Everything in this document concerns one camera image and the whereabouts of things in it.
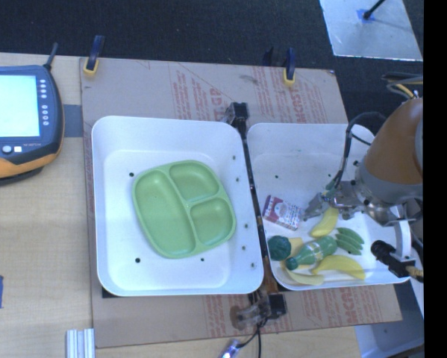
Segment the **dark floor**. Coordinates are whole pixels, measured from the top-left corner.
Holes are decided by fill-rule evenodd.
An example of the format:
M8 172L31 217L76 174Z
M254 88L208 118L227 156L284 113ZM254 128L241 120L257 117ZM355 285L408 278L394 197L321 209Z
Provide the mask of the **dark floor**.
M403 0L421 53L424 0ZM296 51L296 66L333 69L348 119L388 116L404 99L381 76L423 73L423 62L335 57L319 0L0 0L0 52L261 65L270 47ZM364 124L373 131L378 123Z

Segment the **cardboard sheet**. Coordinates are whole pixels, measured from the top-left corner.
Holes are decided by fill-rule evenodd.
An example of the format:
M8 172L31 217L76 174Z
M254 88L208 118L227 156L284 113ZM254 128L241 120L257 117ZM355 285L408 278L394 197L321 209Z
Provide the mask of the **cardboard sheet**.
M218 121L233 101L246 102L248 126L258 122L347 123L337 80L328 70L297 69L292 87L283 68L100 59L95 75L82 72L87 216L93 327L97 348L249 335L231 322L246 295L118 298L96 273L93 161L90 134L103 116ZM392 285L285 292L288 312L262 333L400 321Z

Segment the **button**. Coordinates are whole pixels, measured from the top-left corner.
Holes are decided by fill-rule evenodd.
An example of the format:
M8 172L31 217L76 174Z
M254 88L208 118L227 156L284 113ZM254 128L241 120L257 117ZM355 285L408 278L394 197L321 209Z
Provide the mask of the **button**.
M2 152L4 152L5 154L10 154L11 152L13 152L13 148L9 145L2 146Z

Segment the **handheld monitor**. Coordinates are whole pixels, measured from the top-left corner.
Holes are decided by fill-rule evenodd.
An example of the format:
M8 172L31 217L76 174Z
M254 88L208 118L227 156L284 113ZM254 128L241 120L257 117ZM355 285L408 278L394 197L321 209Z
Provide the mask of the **handheld monitor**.
M0 181L38 172L60 153L63 105L49 70L0 66Z

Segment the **table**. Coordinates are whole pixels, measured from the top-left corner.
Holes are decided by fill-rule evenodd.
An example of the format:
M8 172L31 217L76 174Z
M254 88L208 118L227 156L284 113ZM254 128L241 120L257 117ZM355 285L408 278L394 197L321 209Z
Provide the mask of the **table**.
M0 66L48 55L2 54ZM79 57L56 56L64 104L81 105ZM67 136L38 175L0 187L0 357L64 357L67 330L93 327L82 137ZM227 338L96 350L96 357L217 357ZM262 357L359 357L353 327L271 333ZM256 339L239 357L256 357Z

